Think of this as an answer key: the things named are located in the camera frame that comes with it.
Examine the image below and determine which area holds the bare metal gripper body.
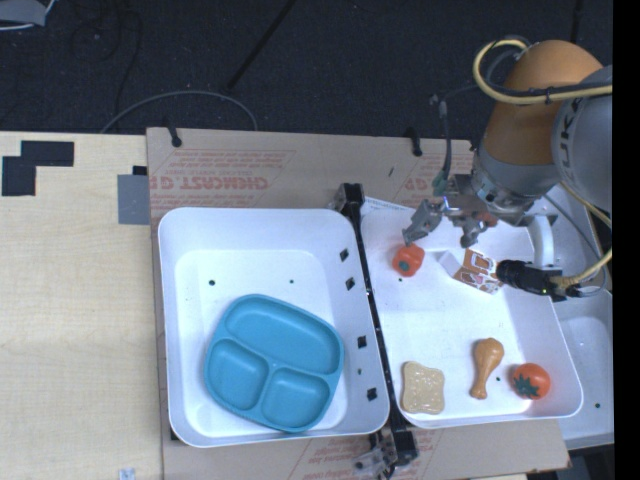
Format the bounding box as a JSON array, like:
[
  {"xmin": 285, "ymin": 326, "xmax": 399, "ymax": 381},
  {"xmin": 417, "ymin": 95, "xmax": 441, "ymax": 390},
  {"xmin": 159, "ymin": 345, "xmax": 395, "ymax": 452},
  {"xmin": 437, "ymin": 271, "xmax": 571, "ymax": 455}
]
[{"xmin": 441, "ymin": 172, "xmax": 532, "ymax": 233}]

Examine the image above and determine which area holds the white and brown carton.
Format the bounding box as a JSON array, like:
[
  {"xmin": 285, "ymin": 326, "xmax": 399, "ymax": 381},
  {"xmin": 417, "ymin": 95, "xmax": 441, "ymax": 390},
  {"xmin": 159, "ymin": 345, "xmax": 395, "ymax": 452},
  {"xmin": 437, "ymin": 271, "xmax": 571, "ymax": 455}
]
[{"xmin": 451, "ymin": 247, "xmax": 504, "ymax": 296}]

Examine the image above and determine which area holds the orange toy bell pepper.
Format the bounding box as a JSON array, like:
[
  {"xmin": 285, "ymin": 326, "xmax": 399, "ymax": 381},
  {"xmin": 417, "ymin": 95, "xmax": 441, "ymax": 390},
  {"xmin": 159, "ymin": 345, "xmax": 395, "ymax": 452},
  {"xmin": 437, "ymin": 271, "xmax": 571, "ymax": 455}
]
[{"xmin": 391, "ymin": 243, "xmax": 427, "ymax": 278}]

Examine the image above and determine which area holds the white plastic tray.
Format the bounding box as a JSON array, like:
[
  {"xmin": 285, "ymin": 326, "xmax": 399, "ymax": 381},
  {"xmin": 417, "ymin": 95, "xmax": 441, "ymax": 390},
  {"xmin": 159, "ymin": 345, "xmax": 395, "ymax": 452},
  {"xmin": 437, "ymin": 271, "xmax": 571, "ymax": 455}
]
[
  {"xmin": 157, "ymin": 206, "xmax": 391, "ymax": 450},
  {"xmin": 359, "ymin": 196, "xmax": 585, "ymax": 430}
]

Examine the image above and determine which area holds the thin black rod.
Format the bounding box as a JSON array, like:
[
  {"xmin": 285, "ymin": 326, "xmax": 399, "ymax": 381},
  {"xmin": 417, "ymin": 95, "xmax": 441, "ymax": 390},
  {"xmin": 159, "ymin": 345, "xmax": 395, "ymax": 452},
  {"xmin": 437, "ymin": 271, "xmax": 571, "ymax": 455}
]
[{"xmin": 344, "ymin": 201, "xmax": 409, "ymax": 437}]

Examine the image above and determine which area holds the brown cardboard board red print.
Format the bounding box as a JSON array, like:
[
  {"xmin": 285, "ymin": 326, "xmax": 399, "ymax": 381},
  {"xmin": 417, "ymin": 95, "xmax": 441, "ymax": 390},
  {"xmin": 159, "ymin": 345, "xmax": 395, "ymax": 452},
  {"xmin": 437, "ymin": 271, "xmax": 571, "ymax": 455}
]
[{"xmin": 145, "ymin": 126, "xmax": 573, "ymax": 480}]

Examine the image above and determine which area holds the brown toy chicken drumstick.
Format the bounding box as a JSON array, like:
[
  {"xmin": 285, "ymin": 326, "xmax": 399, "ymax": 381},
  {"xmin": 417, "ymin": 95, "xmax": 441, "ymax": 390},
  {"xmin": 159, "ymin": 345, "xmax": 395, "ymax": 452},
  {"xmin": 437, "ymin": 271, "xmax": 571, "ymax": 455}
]
[{"xmin": 468, "ymin": 337, "xmax": 506, "ymax": 401}]

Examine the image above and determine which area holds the red toy tomato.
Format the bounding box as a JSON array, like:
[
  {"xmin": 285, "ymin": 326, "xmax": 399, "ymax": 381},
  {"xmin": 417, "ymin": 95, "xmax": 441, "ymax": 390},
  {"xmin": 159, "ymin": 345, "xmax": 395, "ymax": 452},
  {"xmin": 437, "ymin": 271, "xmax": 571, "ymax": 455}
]
[{"xmin": 510, "ymin": 362, "xmax": 552, "ymax": 401}]

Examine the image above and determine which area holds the beige toy bread slice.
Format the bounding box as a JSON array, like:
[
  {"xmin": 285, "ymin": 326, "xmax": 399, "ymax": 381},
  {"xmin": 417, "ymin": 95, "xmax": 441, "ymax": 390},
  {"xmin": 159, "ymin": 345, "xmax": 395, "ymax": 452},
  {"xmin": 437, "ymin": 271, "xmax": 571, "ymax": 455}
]
[{"xmin": 399, "ymin": 360, "xmax": 447, "ymax": 416}]

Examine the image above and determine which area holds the blue divided plate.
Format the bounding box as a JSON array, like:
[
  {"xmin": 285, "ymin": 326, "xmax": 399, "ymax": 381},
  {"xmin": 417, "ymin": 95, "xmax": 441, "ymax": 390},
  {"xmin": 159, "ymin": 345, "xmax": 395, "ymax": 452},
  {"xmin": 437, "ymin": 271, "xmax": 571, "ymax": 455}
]
[{"xmin": 203, "ymin": 293, "xmax": 346, "ymax": 435}]

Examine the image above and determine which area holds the black cylinder on white bracket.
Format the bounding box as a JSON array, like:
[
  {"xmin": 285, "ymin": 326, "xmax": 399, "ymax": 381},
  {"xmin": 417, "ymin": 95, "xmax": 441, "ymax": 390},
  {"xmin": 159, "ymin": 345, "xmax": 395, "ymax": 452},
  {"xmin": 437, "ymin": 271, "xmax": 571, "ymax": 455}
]
[{"xmin": 495, "ymin": 213, "xmax": 569, "ymax": 302}]

